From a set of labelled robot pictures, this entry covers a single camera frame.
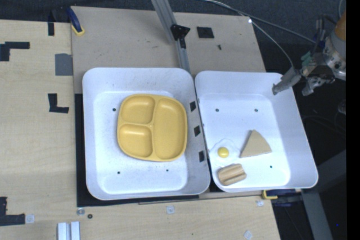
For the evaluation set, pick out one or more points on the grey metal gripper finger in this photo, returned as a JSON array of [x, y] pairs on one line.
[[287, 79], [314, 84]]

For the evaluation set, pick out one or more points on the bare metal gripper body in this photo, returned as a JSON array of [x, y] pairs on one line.
[[323, 70]]

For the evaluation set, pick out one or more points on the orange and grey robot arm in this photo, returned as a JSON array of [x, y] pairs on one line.
[[341, 27]]

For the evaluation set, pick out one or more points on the white plastic tray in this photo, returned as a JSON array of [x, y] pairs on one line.
[[253, 109], [104, 132]]

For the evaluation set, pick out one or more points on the tan triangular bread slice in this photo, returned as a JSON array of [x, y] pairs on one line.
[[255, 145]]

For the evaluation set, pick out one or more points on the white and yellow fried egg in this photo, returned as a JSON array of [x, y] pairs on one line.
[[223, 151]]

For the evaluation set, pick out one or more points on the tan hot dog bun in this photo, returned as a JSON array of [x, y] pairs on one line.
[[231, 174]]

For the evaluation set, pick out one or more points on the yellow divided plate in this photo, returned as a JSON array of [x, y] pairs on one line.
[[166, 129]]

